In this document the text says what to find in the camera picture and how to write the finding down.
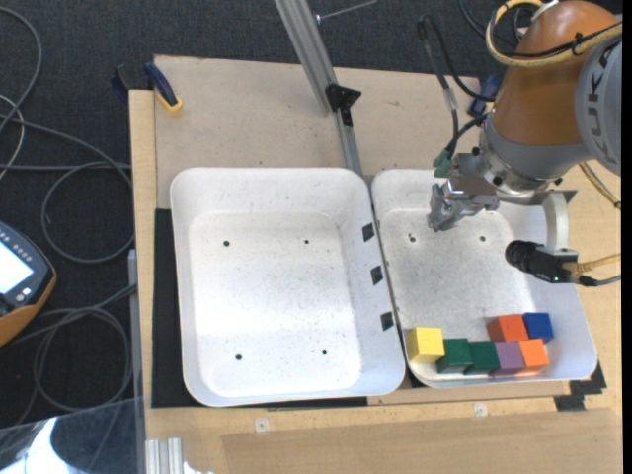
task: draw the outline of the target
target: cube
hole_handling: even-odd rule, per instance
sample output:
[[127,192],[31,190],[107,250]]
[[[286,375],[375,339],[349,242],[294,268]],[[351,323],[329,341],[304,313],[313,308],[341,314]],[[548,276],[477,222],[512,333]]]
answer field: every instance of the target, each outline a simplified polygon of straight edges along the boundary
[[406,336],[408,360],[414,363],[435,363],[443,355],[441,328],[416,327]]
[[496,346],[491,341],[472,341],[469,343],[472,364],[465,369],[465,375],[488,375],[500,368]]
[[527,341],[529,338],[521,314],[498,316],[487,324],[487,332],[490,341],[495,343]]
[[517,344],[524,360],[524,369],[520,375],[535,374],[549,364],[549,356],[541,339],[519,341]]
[[474,363],[467,339],[444,339],[443,348],[445,355],[436,362],[439,374],[462,374]]
[[541,339],[544,344],[553,339],[553,326],[547,312],[525,312],[522,321],[530,339]]
[[494,377],[516,375],[524,369],[524,360],[518,343],[495,343],[500,368],[494,370]]

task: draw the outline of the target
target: black corner bracket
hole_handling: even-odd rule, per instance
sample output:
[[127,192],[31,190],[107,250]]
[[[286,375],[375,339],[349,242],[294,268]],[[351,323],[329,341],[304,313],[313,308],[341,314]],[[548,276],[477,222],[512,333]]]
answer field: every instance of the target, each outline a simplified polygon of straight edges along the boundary
[[601,390],[607,388],[601,364],[597,362],[591,378],[582,381],[571,381],[571,394],[554,397],[558,411],[584,411],[584,398],[586,395],[600,395]]
[[356,102],[362,92],[332,83],[325,89],[325,94],[327,95],[327,100],[329,101],[332,111],[340,110],[340,114],[343,117],[343,124],[345,126],[354,126],[351,106]]

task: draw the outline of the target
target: blue cube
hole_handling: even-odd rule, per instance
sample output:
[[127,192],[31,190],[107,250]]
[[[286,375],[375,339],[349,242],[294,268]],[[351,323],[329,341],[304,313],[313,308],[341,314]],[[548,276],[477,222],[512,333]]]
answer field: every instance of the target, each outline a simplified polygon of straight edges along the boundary
[[522,319],[530,339],[541,339],[543,343],[548,343],[553,339],[553,327],[548,313],[525,312]]

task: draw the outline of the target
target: red-orange block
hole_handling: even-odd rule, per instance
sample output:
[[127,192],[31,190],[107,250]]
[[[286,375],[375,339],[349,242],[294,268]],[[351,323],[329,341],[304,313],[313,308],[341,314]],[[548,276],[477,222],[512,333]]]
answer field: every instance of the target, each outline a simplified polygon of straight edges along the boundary
[[499,316],[487,324],[490,340],[495,343],[528,341],[529,334],[521,314]]
[[549,364],[549,355],[541,339],[529,339],[517,343],[524,360],[520,375],[534,374]]

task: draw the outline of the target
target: green cube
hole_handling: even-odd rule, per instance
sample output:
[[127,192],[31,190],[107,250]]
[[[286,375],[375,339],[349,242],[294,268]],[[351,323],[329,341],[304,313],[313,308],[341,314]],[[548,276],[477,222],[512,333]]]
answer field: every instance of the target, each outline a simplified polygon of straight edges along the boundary
[[467,339],[444,339],[445,355],[436,361],[440,374],[462,374],[473,363]]
[[465,375],[488,375],[501,366],[496,346],[491,341],[469,343],[472,365],[465,369]]

